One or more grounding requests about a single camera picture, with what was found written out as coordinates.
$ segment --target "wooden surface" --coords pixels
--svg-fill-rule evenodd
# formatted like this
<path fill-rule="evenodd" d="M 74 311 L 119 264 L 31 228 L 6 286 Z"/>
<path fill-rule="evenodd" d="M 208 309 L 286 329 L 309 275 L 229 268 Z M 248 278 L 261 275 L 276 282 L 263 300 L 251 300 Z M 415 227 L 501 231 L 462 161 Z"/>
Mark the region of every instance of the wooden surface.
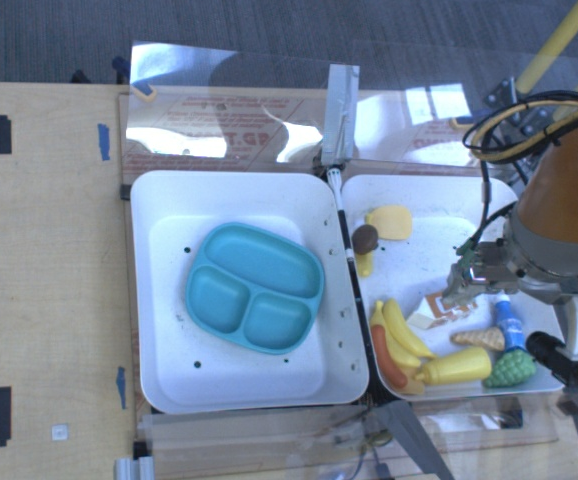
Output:
<path fill-rule="evenodd" d="M 13 128 L 13 154 L 0 155 L 0 386 L 11 386 L 13 399 L 0 478 L 112 478 L 114 460 L 131 455 L 136 422 L 118 192 L 118 96 L 125 90 L 0 84 L 0 114 Z M 108 161 L 98 124 L 109 127 Z M 553 421 L 553 442 L 444 458 L 457 479 L 578 479 L 573 422 L 555 413 Z M 52 441 L 52 426 L 62 423 L 69 439 Z M 419 472 L 408 458 L 390 465 L 398 477 Z M 358 478 L 372 478 L 369 466 Z M 290 471 L 255 477 L 315 478 Z"/>

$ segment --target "yellow tube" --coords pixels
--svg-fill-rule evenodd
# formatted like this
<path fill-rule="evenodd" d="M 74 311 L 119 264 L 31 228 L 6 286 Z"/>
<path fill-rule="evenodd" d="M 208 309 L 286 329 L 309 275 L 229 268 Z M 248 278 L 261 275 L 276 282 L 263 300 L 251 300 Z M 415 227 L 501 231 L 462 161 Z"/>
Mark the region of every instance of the yellow tube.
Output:
<path fill-rule="evenodd" d="M 529 94 L 538 80 L 545 74 L 556 57 L 571 42 L 578 33 L 578 2 L 571 8 L 558 28 L 533 58 L 529 66 L 516 80 L 516 91 L 519 94 Z"/>

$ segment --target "dark gray carpet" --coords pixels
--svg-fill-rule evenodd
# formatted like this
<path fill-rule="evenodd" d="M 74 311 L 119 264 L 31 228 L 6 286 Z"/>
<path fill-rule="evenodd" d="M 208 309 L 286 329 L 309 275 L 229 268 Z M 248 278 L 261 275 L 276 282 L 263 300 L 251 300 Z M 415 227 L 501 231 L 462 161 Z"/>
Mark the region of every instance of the dark gray carpet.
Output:
<path fill-rule="evenodd" d="M 0 81 L 114 83 L 135 40 L 361 66 L 361 87 L 519 75 L 578 0 L 0 0 Z M 544 88 L 578 82 L 578 34 Z M 302 81 L 295 80 L 297 85 Z"/>

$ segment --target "toy banana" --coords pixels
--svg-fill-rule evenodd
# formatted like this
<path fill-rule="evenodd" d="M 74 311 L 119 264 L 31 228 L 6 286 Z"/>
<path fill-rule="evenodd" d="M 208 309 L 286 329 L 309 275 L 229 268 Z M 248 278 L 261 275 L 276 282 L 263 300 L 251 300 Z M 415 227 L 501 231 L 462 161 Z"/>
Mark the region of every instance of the toy banana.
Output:
<path fill-rule="evenodd" d="M 409 328 L 400 305 L 395 299 L 389 299 L 382 308 L 387 329 L 395 340 L 416 357 L 434 358 L 434 354 L 427 345 Z"/>
<path fill-rule="evenodd" d="M 386 331 L 386 347 L 389 351 L 391 359 L 402 368 L 419 368 L 421 361 L 413 355 L 409 350 L 403 347 L 388 331 L 387 323 L 383 315 L 383 302 L 381 300 L 376 302 L 376 309 L 369 320 L 369 326 L 381 325 Z"/>

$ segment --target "blue plate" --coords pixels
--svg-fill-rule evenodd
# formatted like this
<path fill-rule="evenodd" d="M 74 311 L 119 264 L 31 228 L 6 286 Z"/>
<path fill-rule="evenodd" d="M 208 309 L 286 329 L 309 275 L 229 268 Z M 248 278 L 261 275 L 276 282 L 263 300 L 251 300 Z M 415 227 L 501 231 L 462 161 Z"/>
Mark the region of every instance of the blue plate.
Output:
<path fill-rule="evenodd" d="M 311 251 L 234 222 L 203 241 L 185 302 L 205 331 L 259 352 L 286 354 L 309 334 L 323 290 L 324 270 Z"/>

